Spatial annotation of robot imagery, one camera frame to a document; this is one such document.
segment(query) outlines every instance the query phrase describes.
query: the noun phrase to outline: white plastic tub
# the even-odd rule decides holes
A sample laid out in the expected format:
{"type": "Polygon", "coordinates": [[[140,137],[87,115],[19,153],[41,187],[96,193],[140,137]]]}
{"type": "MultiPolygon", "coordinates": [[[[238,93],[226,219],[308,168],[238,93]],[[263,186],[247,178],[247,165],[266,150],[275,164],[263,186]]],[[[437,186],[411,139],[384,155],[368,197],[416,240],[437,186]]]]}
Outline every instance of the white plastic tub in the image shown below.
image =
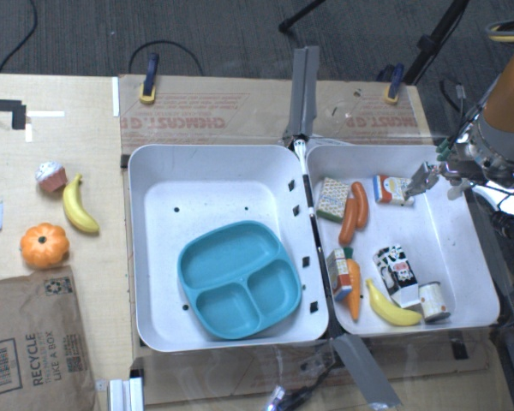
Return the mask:
{"type": "MultiPolygon", "coordinates": [[[[425,194],[415,196],[412,206],[376,203],[372,178],[383,174],[411,178],[417,167],[436,163],[434,146],[316,146],[308,152],[307,166],[317,205],[326,177],[351,184],[359,181],[369,200],[368,224],[357,230],[350,247],[362,271],[360,318],[355,322],[348,308],[335,302],[339,323],[350,333],[364,337],[418,331],[488,326],[499,316],[499,299],[475,232],[464,197],[447,198],[450,184],[440,178],[425,194]],[[407,254],[419,284],[441,283],[451,316],[438,323],[410,327],[390,325],[368,303],[365,280],[387,295],[373,255],[382,247],[399,244],[407,254]]],[[[325,255],[339,247],[340,224],[318,219],[325,255]]]]}
{"type": "Polygon", "coordinates": [[[281,146],[143,146],[129,160],[135,309],[141,339],[162,352],[318,339],[329,316],[301,166],[281,146]],[[286,319],[224,340],[200,323],[177,275],[193,239],[240,221],[263,223],[296,267],[302,298],[286,319]]]}

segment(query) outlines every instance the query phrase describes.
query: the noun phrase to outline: gray carpet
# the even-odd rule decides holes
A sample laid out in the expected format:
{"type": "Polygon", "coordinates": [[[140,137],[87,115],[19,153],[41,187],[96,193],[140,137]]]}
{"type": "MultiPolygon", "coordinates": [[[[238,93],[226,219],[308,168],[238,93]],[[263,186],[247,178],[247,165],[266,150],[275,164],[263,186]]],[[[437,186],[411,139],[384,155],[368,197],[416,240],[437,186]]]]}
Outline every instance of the gray carpet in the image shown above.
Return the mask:
{"type": "MultiPolygon", "coordinates": [[[[452,0],[328,0],[289,34],[278,24],[313,0],[33,0],[39,24],[3,73],[114,75],[128,73],[132,52],[147,41],[175,41],[192,51],[207,76],[290,79],[293,49],[320,47],[319,79],[374,80],[386,64],[408,69],[416,44],[430,34],[452,0]]],[[[438,138],[457,129],[457,113],[439,82],[459,80],[477,101],[513,49],[484,33],[514,20],[514,0],[471,0],[444,48],[418,82],[427,119],[438,138]]],[[[27,0],[0,0],[0,62],[30,30],[27,0]]],[[[161,74],[198,74],[188,53],[173,45],[143,50],[133,63],[144,73],[150,51],[161,74]]],[[[453,85],[447,84],[455,97],[453,85]]]]}

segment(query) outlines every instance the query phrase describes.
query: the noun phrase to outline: toy cupcake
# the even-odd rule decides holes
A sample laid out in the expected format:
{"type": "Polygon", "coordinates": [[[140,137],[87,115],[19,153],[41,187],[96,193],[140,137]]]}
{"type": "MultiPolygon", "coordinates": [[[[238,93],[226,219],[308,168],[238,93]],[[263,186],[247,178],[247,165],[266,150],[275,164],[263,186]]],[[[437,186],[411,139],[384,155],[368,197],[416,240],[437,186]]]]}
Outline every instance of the toy cupcake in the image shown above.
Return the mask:
{"type": "Polygon", "coordinates": [[[46,192],[55,192],[67,184],[65,168],[56,161],[42,163],[35,173],[36,182],[46,192]]]}

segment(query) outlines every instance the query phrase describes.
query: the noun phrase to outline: carrot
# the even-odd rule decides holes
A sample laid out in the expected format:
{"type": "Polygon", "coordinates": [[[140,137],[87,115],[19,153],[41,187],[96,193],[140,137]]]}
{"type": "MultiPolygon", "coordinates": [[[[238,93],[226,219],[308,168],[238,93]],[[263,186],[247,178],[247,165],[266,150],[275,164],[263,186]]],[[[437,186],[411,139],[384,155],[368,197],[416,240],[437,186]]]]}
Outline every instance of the carrot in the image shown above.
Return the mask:
{"type": "Polygon", "coordinates": [[[349,279],[352,290],[344,299],[349,307],[350,316],[354,321],[357,321],[360,316],[360,293],[362,292],[360,266],[353,259],[346,259],[346,265],[349,267],[349,279]]]}
{"type": "Polygon", "coordinates": [[[358,216],[358,201],[356,198],[348,198],[344,205],[343,224],[339,233],[339,244],[348,245],[356,229],[356,218],[358,216]]]}
{"type": "Polygon", "coordinates": [[[354,194],[356,201],[358,201],[358,216],[356,218],[356,228],[362,229],[368,222],[369,203],[366,189],[360,182],[353,182],[350,190],[354,194]]]}

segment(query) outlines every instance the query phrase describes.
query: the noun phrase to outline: blue plate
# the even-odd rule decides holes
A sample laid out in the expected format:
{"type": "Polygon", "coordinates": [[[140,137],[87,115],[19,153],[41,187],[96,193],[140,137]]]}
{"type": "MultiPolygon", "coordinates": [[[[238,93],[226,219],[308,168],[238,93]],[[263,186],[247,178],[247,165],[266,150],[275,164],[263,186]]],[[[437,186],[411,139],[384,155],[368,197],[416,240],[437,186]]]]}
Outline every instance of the blue plate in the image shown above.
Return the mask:
{"type": "Polygon", "coordinates": [[[282,242],[255,221],[194,239],[181,251],[177,272],[200,322],[223,339],[263,331],[301,302],[299,276],[282,242]]]}

